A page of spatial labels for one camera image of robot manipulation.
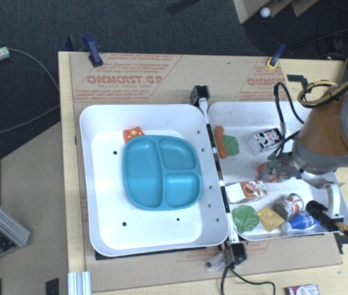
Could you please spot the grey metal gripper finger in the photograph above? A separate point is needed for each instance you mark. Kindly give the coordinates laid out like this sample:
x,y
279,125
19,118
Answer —
x,y
277,178
265,173

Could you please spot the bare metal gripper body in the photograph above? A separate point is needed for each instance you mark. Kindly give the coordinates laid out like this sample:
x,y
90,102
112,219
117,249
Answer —
x,y
287,166

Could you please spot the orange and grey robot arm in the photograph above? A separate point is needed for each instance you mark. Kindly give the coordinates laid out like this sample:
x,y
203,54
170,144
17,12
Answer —
x,y
324,134

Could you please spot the orange carrot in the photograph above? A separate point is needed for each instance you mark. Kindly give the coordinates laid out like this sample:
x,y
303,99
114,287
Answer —
x,y
262,167

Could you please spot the white carton with orange print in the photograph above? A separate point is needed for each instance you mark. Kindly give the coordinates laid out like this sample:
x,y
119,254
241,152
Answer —
x,y
244,190

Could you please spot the red and white can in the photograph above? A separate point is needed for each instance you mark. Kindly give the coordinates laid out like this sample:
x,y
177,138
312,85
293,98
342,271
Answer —
x,y
290,204

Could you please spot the black and white cow carton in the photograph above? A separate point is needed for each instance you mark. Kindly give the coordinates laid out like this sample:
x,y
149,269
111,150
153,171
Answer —
x,y
264,141

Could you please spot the yellow cheese wedge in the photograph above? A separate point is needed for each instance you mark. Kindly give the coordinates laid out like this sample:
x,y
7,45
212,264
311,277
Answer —
x,y
270,218

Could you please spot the green lettuce leaf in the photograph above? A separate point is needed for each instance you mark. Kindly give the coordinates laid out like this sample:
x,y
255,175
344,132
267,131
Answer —
x,y
232,144
245,218

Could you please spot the blue and white bottle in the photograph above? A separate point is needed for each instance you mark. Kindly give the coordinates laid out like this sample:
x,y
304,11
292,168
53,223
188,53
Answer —
x,y
302,221

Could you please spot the orange sausage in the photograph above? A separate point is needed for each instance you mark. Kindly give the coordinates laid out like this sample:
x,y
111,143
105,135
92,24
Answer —
x,y
219,137

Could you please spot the white plastic tray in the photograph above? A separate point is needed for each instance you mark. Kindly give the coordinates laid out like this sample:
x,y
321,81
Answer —
x,y
149,232
247,115

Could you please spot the thin black and white rod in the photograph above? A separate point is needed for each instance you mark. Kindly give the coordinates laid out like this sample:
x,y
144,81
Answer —
x,y
211,137

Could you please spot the red packet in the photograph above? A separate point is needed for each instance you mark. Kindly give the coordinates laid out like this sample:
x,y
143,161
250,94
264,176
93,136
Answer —
x,y
302,290

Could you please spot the blue divided plate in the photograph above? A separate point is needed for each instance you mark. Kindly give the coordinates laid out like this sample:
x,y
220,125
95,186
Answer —
x,y
149,177

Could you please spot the orange packet with yellow stars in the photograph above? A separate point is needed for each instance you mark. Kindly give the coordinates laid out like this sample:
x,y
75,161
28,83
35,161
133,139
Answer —
x,y
132,133

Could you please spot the brown cardboard board red print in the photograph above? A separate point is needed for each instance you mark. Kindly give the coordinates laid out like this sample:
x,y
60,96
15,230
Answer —
x,y
167,72

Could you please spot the white ball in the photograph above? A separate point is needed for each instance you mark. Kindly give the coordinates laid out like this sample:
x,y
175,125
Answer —
x,y
265,12

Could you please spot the green and white small can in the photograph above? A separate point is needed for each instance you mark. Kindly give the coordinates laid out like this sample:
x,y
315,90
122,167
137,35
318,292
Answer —
x,y
1,54

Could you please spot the black cylinder on white bracket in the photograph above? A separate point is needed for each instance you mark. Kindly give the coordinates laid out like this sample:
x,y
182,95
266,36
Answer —
x,y
322,215

